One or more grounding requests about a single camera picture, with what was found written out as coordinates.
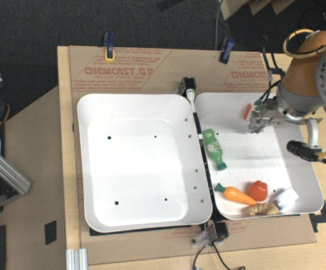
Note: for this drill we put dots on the orange-red sausage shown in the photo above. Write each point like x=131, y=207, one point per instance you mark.
x=247, y=112

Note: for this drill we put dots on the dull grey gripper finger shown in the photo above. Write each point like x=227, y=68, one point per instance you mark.
x=253, y=126
x=261, y=127

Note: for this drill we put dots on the tan croissant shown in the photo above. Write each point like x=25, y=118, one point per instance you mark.
x=261, y=209

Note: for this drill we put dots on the thin black and white rod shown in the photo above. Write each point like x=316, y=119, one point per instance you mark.
x=198, y=128

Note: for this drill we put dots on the orange carrot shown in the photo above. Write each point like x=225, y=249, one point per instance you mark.
x=237, y=195

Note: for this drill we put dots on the black cylinder on white bracket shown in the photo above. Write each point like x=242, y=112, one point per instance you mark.
x=302, y=149

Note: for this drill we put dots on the red tomato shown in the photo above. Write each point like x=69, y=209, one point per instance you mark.
x=257, y=190

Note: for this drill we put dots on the green plastic bottle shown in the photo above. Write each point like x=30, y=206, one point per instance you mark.
x=213, y=148

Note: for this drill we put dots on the white plastic tray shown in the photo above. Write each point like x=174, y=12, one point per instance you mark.
x=140, y=162
x=253, y=153

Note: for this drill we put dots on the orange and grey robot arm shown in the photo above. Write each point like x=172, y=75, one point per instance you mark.
x=300, y=74

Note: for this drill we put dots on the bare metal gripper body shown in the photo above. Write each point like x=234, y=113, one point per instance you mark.
x=272, y=114

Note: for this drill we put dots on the brown cardboard board red print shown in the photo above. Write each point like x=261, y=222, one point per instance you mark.
x=157, y=66

